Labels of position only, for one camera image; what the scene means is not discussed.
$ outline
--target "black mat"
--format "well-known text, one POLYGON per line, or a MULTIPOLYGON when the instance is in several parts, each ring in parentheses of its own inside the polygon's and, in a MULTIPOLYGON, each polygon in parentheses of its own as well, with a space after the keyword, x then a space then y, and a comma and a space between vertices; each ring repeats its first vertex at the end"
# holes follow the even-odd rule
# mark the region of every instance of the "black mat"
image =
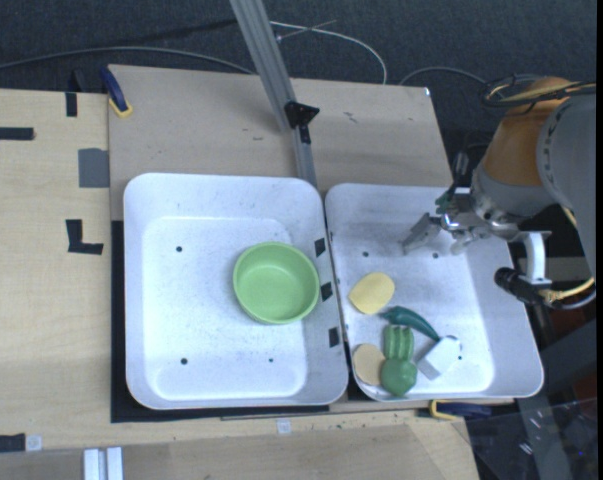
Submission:
POLYGON ((123 222, 112 222, 112 423, 171 421, 208 417, 328 412, 329 406, 277 406, 154 410, 132 396, 125 379, 125 272, 123 222))

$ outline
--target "table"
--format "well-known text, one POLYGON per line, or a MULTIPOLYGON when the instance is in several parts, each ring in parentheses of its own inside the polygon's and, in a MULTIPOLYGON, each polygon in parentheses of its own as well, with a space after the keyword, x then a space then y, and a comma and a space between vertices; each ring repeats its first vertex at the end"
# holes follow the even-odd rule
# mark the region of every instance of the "table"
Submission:
MULTIPOLYGON (((282 468, 290 478, 310 471, 331 478, 367 478, 372 471, 476 478, 464 427, 420 418, 405 404, 344 398, 328 414, 289 417, 289 435, 280 435, 276 417, 110 423, 110 224, 121 218, 125 180, 148 170, 294 175, 291 144, 269 116, 257 77, 112 69, 131 98, 149 79, 170 80, 157 91, 187 91, 183 105, 197 113, 173 107, 175 114, 159 120, 150 111, 157 107, 141 96, 130 101, 136 115, 119 122, 105 95, 77 94, 72 116, 73 95, 0 89, 0 127, 35 132, 32 141, 0 140, 0 435, 40 436, 44 450, 1 456, 0 471, 32 472, 48 460, 75 464, 78 450, 123 446, 132 478, 193 471, 249 478, 253 467, 259 478, 278 478, 282 468), (184 115, 196 123, 187 132, 179 124, 184 115), (148 122, 163 134, 154 135, 148 122), (184 149, 170 149, 184 134, 184 149), (134 135, 133 155, 126 137, 134 135), (109 150, 111 189, 80 186, 81 150, 109 150), (100 255, 68 252, 68 219, 82 221, 85 242, 104 245, 100 255)), ((344 181, 450 183, 424 89, 293 83, 303 102, 321 108, 311 133, 323 193, 344 181)))

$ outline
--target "bowl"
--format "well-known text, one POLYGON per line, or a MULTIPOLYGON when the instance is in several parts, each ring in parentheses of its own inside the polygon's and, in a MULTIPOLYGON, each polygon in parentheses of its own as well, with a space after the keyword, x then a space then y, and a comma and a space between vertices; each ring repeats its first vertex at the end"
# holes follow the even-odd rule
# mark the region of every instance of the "bowl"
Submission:
POLYGON ((234 293, 257 322, 287 324, 307 316, 319 300, 319 275, 299 249, 263 242, 246 249, 234 266, 234 293))

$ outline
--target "white container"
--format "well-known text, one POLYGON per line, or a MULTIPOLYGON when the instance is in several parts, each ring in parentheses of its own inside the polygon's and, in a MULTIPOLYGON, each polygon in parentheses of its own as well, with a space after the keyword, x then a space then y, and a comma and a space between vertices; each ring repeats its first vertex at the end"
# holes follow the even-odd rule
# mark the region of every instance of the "white container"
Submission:
MULTIPOLYGON (((434 213, 434 201, 446 189, 343 184, 327 194, 332 259, 350 352, 363 343, 383 350, 388 322, 359 312, 347 297, 370 272, 393 279, 396 291, 388 308, 416 311, 440 336, 456 336, 462 347, 456 364, 434 380, 420 372, 404 397, 357 377, 358 385, 383 402, 532 396, 543 384, 543 369, 525 307, 493 281, 499 267, 512 266, 506 242, 479 240, 455 256, 450 253, 452 237, 442 231, 430 244, 403 252, 400 242, 424 213, 434 213)), ((417 331, 414 336, 417 363, 434 342, 417 331)))
POLYGON ((126 379, 141 404, 324 405, 343 394, 348 370, 323 204, 310 184, 143 174, 125 189, 124 232, 126 379), (299 322, 257 323, 236 300, 234 263, 265 241, 297 247, 317 268, 322 296, 299 322))

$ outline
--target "beige round toy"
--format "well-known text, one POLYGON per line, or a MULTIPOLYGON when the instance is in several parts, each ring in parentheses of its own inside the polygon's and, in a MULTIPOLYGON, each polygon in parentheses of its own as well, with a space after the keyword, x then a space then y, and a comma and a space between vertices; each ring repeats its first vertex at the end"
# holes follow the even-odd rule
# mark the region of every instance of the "beige round toy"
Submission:
POLYGON ((371 386, 381 385, 381 367, 384 361, 383 352, 370 343, 359 345, 352 356, 354 373, 371 386))
POLYGON ((361 313, 373 315, 381 310, 394 295, 394 281, 383 272, 363 276, 354 285, 348 299, 361 313))

